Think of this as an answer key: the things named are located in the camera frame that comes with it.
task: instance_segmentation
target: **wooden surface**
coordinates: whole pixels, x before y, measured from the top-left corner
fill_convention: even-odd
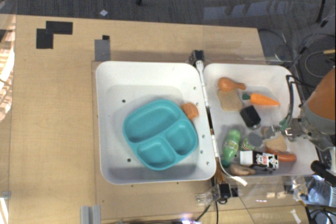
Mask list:
[[[45,28],[47,20],[73,22],[73,34],[54,35],[52,50],[36,49],[36,29]],[[230,42],[236,39],[244,44],[239,40],[256,40],[253,47],[251,43],[245,44],[262,55],[255,29],[222,30],[230,35]],[[203,31],[204,27],[197,25],[18,16],[10,149],[10,224],[80,223],[80,207],[97,203],[104,203],[105,223],[136,214],[153,218],[172,216],[173,211],[180,217],[198,215],[203,208],[195,206],[194,194],[207,189],[208,182],[152,187],[111,185],[110,188],[97,184],[91,63],[94,40],[102,35],[111,38],[114,60],[185,62],[193,49],[203,48]],[[103,192],[109,200],[99,199]],[[134,202],[137,196],[144,203]],[[271,208],[270,211],[278,211],[277,207]],[[262,212],[263,209],[256,206],[253,210]],[[212,208],[202,218],[203,223],[214,223],[213,211]],[[241,220],[252,223],[253,218],[239,198],[230,199],[228,205],[220,206],[220,211],[223,212],[219,223]]]

